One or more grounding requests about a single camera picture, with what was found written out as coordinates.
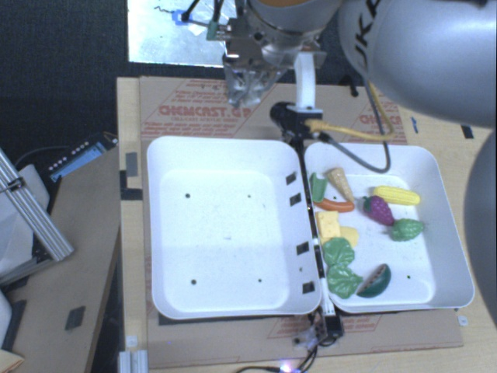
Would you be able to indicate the tan ice cream cone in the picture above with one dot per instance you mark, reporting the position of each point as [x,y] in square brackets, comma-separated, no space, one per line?
[341,183]

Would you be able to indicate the yellow cheese wedge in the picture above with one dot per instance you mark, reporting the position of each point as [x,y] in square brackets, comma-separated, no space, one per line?
[328,225]

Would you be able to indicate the green broccoli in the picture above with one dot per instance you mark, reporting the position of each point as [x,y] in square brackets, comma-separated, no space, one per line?
[407,229]

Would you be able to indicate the green lettuce leaf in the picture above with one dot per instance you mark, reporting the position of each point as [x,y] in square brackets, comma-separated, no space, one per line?
[338,251]
[341,282]

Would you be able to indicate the black cylinder on white bracket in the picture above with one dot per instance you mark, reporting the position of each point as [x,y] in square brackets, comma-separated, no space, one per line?
[306,88]

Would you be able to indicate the yellow corn cob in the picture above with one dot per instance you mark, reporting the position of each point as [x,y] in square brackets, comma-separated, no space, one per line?
[398,195]

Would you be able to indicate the green pepper slice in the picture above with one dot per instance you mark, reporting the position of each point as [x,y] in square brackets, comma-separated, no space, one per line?
[318,187]

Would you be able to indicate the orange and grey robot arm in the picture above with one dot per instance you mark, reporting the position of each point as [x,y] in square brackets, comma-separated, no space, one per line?
[427,45]

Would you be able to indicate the orange sausage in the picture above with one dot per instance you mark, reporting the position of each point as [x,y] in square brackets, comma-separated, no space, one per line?
[336,205]

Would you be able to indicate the red and green watermelon slice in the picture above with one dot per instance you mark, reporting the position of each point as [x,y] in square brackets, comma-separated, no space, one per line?
[376,284]

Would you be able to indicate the brown cardboard board red print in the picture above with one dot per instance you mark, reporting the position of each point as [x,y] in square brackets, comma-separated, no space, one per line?
[202,111]

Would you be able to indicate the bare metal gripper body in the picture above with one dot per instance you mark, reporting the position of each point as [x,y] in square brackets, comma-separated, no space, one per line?
[248,51]

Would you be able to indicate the purple grapes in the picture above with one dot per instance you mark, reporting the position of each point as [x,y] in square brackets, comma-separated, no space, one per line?
[380,210]

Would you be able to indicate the small yellow cheese piece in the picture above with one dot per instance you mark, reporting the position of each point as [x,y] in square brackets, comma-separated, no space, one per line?
[350,236]

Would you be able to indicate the white plastic tray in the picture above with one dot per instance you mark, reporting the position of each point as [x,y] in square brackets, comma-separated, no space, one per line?
[217,227]
[407,262]

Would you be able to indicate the thin black and white rod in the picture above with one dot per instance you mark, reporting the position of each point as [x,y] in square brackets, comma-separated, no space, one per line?
[313,224]

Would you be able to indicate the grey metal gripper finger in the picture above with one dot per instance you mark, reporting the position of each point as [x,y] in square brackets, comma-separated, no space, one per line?
[237,88]
[259,86]

